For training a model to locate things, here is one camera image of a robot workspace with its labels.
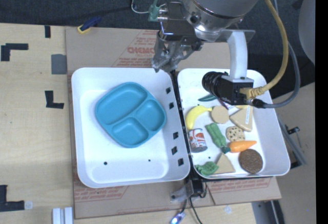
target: white tray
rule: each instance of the white tray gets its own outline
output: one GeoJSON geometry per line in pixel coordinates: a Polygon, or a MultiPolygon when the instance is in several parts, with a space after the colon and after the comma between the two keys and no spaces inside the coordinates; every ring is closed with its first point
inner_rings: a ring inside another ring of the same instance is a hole
{"type": "Polygon", "coordinates": [[[151,68],[81,68],[72,75],[77,172],[88,187],[102,188],[184,179],[190,171],[173,85],[151,68]],[[125,82],[146,88],[163,106],[167,121],[149,141],[125,148],[95,117],[102,96],[125,82]]]}
{"type": "MultiPolygon", "coordinates": [[[[181,97],[181,105],[184,117],[188,111],[196,105],[205,107],[213,107],[220,105],[218,100],[209,102],[200,102],[198,99],[209,95],[203,88],[201,81],[203,76],[210,71],[228,72],[228,69],[183,69],[178,74],[178,84],[181,97]]],[[[254,80],[254,87],[264,86],[266,81],[264,77],[253,70],[247,71],[247,77],[254,80]]],[[[264,95],[258,97],[264,102],[271,104],[272,100],[268,91],[264,95]]],[[[238,111],[236,107],[229,110],[229,114],[238,111]]],[[[217,162],[221,155],[221,150],[213,143],[211,136],[205,129],[205,125],[212,123],[210,113],[200,115],[195,122],[195,128],[203,128],[204,137],[208,148],[200,153],[192,153],[192,161],[194,165],[203,165],[207,161],[217,162]]],[[[225,124],[218,124],[220,131],[225,135],[226,128],[234,126],[231,121],[225,124]]],[[[238,162],[239,153],[227,153],[228,159],[232,162],[236,172],[217,174],[208,176],[208,179],[224,179],[224,178],[247,178],[247,177],[267,177],[286,174],[290,169],[290,159],[280,130],[278,118],[275,109],[258,109],[253,110],[253,130],[245,132],[246,140],[256,140],[257,144],[252,149],[258,151],[263,158],[263,168],[257,174],[249,174],[244,171],[238,162]]]]}

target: cardboard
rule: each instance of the cardboard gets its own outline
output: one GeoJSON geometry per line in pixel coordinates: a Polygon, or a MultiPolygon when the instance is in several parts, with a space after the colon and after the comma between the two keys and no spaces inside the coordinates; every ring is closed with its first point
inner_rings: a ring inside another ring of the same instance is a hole
{"type": "MultiPolygon", "coordinates": [[[[92,189],[78,178],[75,158],[74,117],[71,76],[82,67],[151,67],[156,30],[92,28],[81,35],[66,27],[68,93],[73,162],[74,215],[76,219],[180,209],[170,193],[183,187],[184,180],[113,188],[92,189]]],[[[208,43],[178,65],[184,68],[229,68],[227,43],[208,43]]],[[[226,205],[281,198],[275,177],[207,182],[205,198],[196,198],[195,207],[226,205]]]]}

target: orange carrot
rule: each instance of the orange carrot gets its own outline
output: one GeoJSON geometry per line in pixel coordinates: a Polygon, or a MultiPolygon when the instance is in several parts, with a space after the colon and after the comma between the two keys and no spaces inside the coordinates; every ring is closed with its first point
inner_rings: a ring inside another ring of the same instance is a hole
{"type": "Polygon", "coordinates": [[[255,145],[257,141],[254,140],[243,140],[243,141],[234,141],[231,142],[230,152],[237,153],[246,150],[247,148],[250,148],[251,146],[255,145]]]}

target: toy can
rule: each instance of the toy can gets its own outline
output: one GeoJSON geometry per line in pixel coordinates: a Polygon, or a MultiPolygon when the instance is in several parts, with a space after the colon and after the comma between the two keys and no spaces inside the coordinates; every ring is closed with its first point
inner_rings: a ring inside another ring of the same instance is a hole
{"type": "Polygon", "coordinates": [[[195,128],[189,131],[189,142],[191,152],[199,153],[207,149],[205,137],[201,128],[195,128]]]}

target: yellow banana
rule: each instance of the yellow banana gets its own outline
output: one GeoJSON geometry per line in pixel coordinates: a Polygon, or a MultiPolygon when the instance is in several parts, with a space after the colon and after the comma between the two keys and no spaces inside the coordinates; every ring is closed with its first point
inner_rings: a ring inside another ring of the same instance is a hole
{"type": "Polygon", "coordinates": [[[187,116],[186,116],[186,127],[188,130],[192,130],[195,124],[195,120],[196,118],[201,115],[202,113],[206,112],[206,111],[212,111],[212,108],[209,107],[204,107],[204,106],[196,106],[194,108],[192,108],[187,116]]]}

